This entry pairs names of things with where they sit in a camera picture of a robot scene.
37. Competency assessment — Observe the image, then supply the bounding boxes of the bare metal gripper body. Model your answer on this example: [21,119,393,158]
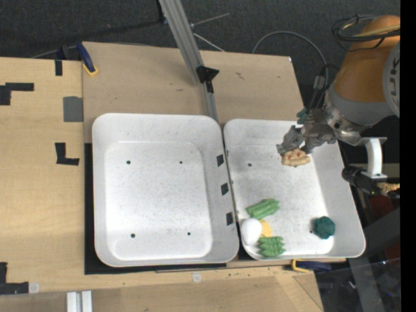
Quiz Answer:
[300,107,370,153]

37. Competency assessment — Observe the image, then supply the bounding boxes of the beige pizza slice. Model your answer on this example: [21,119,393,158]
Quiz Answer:
[280,148,312,168]

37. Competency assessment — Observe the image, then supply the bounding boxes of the white plastic tray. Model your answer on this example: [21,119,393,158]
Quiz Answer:
[222,118,367,262]
[92,112,241,268]

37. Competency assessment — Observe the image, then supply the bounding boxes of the light green pea pods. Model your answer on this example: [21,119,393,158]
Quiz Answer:
[257,235,287,258]
[245,198,281,221]

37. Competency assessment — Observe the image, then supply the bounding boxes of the dark green broccoli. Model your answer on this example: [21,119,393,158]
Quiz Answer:
[313,215,336,240]

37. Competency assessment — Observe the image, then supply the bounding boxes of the yellow corn piece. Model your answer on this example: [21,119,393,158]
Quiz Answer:
[259,219,274,239]

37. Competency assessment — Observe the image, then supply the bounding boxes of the white egg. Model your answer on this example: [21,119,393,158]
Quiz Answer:
[240,217,263,247]

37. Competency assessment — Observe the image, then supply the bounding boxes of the black cylinder on white bracket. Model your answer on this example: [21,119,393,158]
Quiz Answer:
[341,136,401,197]

